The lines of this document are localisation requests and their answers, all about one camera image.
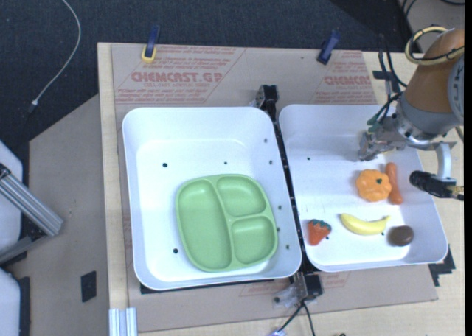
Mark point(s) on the orange toy carrot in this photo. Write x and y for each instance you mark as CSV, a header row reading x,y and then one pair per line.
x,y
394,185

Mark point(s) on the yellow banana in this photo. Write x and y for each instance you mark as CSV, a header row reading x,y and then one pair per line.
x,y
363,224

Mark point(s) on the green divided plate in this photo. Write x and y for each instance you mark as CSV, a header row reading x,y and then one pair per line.
x,y
225,222

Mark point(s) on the white plastic tray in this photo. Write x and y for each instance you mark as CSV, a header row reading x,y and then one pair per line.
x,y
324,180
206,143

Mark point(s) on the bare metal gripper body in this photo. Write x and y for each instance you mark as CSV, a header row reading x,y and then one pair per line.
x,y
396,135

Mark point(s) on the thin black rod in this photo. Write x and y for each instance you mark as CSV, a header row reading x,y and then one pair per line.
x,y
287,176

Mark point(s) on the orange toy pumpkin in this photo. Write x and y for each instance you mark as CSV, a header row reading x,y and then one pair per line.
x,y
373,185

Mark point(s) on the black cylinder on white bracket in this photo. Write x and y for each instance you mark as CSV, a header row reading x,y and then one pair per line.
x,y
435,176

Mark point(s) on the brown cardboard board red print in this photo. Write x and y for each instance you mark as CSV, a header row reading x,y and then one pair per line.
x,y
228,76

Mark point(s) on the brown toy kiwi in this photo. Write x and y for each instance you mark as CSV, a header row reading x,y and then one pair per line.
x,y
400,235

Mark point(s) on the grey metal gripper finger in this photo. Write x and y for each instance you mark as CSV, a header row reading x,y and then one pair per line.
x,y
375,150
363,148

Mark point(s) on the red toy strawberry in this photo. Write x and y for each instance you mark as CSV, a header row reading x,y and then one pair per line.
x,y
317,231

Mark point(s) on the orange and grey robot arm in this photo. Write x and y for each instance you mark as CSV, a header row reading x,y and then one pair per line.
x,y
429,84

